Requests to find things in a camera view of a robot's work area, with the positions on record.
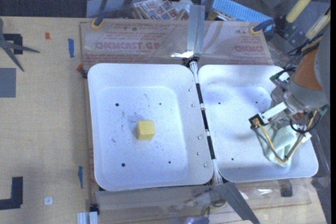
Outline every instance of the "blue ribbed object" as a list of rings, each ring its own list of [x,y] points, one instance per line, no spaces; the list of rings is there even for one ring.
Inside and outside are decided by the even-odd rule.
[[[236,17],[237,21],[241,22],[258,22],[263,23],[272,19],[271,17],[257,12],[251,8],[245,7],[231,0],[214,0],[212,9],[217,9],[223,13],[227,13],[233,17]],[[266,27],[265,31],[270,31],[272,25]]]

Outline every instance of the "white tray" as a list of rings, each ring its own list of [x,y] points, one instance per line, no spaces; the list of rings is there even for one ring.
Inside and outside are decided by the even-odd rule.
[[[213,175],[192,73],[179,65],[100,63],[90,68],[95,178],[109,191],[201,185]],[[154,138],[138,141],[139,120]]]
[[[276,66],[208,65],[200,68],[206,117],[220,174],[231,182],[311,177],[318,161],[311,141],[301,143],[291,165],[280,167],[265,158],[248,119],[266,110],[275,88],[269,78]]]

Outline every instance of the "yellow cube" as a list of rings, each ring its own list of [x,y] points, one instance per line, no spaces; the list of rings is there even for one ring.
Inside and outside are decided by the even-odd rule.
[[[150,140],[155,134],[153,121],[138,121],[136,125],[136,137],[138,140]]]

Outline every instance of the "gray square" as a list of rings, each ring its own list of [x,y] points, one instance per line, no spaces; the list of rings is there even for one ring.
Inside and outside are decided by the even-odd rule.
[[[0,68],[0,98],[16,97],[16,68]]]

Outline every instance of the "wooden tabletop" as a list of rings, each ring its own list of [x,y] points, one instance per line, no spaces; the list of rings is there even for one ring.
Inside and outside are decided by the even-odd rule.
[[[81,64],[80,23],[91,20],[2,20],[4,33],[21,34],[24,46],[40,53],[16,56],[22,72],[0,50],[0,68],[16,68],[16,97],[0,98],[0,199],[10,198],[12,177],[23,177],[23,204],[19,209],[0,210],[0,223],[77,223],[77,213],[87,212],[91,203],[86,82],[76,71]],[[71,40],[74,57],[69,53]],[[307,186],[310,202],[258,209],[256,216],[261,223],[326,223],[315,189],[309,182]],[[44,198],[50,196],[52,204],[45,205]],[[210,220],[225,223],[232,219],[228,216],[212,214]]]

